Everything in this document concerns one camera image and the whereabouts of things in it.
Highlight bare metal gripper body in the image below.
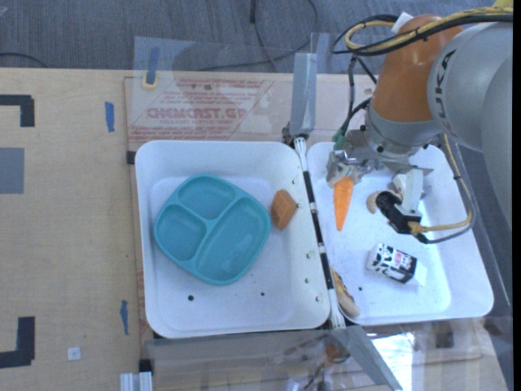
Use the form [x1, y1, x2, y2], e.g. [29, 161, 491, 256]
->
[336, 129, 434, 176]

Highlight orange toy carrot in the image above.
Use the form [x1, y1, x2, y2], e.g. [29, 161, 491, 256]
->
[332, 176, 355, 232]

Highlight beige curved toy food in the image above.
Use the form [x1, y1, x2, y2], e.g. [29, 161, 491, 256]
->
[366, 189, 403, 215]

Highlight brown toy biscuit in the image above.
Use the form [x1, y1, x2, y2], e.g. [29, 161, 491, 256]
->
[269, 189, 299, 231]

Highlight black and white carton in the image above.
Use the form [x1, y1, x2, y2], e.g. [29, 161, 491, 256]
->
[365, 242, 429, 288]

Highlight toy pizza slice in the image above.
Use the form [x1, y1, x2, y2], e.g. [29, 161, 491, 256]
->
[330, 266, 361, 319]

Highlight white plastic tray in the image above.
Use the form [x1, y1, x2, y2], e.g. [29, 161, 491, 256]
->
[305, 141, 495, 327]
[134, 138, 332, 340]

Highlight blue divided plate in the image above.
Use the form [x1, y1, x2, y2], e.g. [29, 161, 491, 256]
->
[153, 173, 273, 287]

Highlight brown cardboard board red print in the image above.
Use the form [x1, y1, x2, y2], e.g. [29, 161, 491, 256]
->
[123, 74, 502, 342]

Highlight black cylinder on white bracket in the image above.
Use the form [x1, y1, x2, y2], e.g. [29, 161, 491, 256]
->
[374, 168, 425, 235]

